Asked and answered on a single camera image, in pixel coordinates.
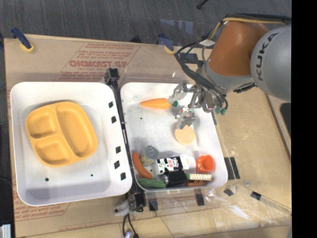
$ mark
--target orange plate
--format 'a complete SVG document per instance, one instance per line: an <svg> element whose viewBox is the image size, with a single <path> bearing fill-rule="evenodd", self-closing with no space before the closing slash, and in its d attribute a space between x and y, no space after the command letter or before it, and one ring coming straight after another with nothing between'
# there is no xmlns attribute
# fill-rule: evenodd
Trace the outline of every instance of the orange plate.
<svg viewBox="0 0 317 238"><path fill-rule="evenodd" d="M36 156L49 167L86 159L98 146L90 119L74 102L58 102L33 110L25 127Z"/></svg>

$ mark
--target round tan object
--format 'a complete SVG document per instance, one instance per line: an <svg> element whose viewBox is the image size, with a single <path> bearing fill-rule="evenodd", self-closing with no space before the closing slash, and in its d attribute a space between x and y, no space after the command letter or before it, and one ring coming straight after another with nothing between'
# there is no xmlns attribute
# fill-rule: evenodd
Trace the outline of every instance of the round tan object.
<svg viewBox="0 0 317 238"><path fill-rule="evenodd" d="M188 145L194 142L195 132L190 126L185 125L183 129L175 130L175 137L181 144Z"/></svg>

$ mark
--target can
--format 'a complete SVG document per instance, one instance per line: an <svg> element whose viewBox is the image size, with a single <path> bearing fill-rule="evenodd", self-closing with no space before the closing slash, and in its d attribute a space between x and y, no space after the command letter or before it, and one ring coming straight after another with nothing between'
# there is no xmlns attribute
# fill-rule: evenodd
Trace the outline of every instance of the can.
<svg viewBox="0 0 317 238"><path fill-rule="evenodd" d="M149 167L159 155L159 151L156 147L149 145L141 154L141 162L144 167Z"/></svg>

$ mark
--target dark gray floor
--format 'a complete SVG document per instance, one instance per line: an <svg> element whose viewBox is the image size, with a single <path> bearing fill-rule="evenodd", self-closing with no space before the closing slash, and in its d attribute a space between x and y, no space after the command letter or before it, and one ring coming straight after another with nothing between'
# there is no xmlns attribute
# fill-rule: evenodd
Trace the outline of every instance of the dark gray floor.
<svg viewBox="0 0 317 238"><path fill-rule="evenodd" d="M228 13L292 16L292 0L0 0L0 31L155 44L164 33L185 45L211 30ZM0 52L0 225L11 215L5 65Z"/></svg>

